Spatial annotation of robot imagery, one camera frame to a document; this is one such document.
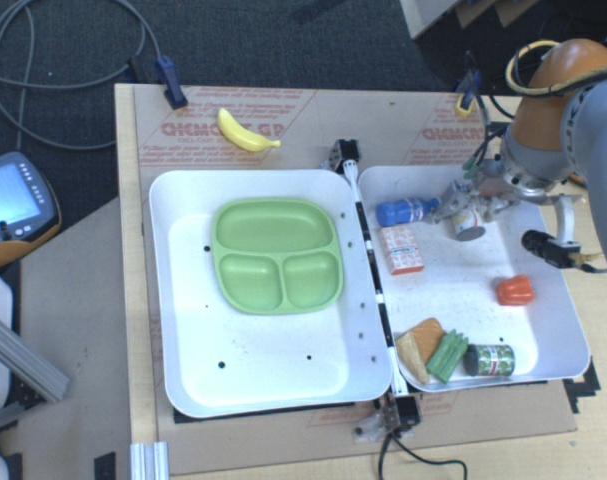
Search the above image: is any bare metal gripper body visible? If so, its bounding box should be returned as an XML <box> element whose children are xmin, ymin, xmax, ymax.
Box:
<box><xmin>468</xmin><ymin>159</ymin><xmax>559</xmax><ymax>210</ymax></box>

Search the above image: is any blue bottle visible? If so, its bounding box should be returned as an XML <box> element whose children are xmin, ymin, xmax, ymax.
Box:
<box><xmin>375</xmin><ymin>196</ymin><xmax>442</xmax><ymax>228</ymax></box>

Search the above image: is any orange and white carton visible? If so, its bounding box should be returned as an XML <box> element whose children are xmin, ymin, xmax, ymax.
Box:
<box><xmin>377</xmin><ymin>225</ymin><xmax>426</xmax><ymax>276</ymax></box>

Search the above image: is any orange bell pepper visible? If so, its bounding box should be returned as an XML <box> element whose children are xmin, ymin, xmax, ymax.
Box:
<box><xmin>494</xmin><ymin>274</ymin><xmax>536</xmax><ymax>307</ymax></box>

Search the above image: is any white plastic tray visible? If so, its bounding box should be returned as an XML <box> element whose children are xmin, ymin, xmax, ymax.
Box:
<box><xmin>148</xmin><ymin>168</ymin><xmax>395</xmax><ymax>418</ymax></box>
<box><xmin>357</xmin><ymin>164</ymin><xmax>592</xmax><ymax>394</ymax></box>

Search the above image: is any thin black and white rod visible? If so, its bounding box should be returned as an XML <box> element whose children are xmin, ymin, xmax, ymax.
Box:
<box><xmin>343</xmin><ymin>159</ymin><xmax>409</xmax><ymax>397</ymax></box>

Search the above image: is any orange and tan pizza slice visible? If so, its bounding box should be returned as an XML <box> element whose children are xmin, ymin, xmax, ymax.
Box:
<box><xmin>395</xmin><ymin>317</ymin><xmax>447</xmax><ymax>385</ymax></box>

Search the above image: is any green asparagus bundle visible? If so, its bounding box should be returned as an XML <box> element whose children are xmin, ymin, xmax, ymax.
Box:
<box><xmin>425</xmin><ymin>329</ymin><xmax>470</xmax><ymax>384</ymax></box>

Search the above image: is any green and white can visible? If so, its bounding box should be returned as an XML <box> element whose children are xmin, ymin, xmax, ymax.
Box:
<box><xmin>463</xmin><ymin>343</ymin><xmax>516</xmax><ymax>378</ymax></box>

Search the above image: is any green divided plate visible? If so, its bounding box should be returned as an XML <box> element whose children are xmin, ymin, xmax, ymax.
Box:
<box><xmin>211</xmin><ymin>197</ymin><xmax>344</xmax><ymax>316</ymax></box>

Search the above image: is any brown cardboard board red print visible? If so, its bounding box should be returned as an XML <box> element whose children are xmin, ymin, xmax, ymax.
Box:
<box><xmin>132</xmin><ymin>85</ymin><xmax>579</xmax><ymax>476</ymax></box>

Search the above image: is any yellow banana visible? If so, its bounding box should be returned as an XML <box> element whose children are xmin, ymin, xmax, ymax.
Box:
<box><xmin>216</xmin><ymin>107</ymin><xmax>283</xmax><ymax>153</ymax></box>

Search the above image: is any black cylinder on white bracket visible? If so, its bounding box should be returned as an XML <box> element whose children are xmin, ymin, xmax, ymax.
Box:
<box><xmin>521</xmin><ymin>192</ymin><xmax>584</xmax><ymax>271</ymax></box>

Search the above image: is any black block with thin wires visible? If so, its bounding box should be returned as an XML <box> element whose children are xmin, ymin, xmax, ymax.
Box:
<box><xmin>326</xmin><ymin>138</ymin><xmax>361</xmax><ymax>174</ymax></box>
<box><xmin>376</xmin><ymin>395</ymin><xmax>423</xmax><ymax>433</ymax></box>

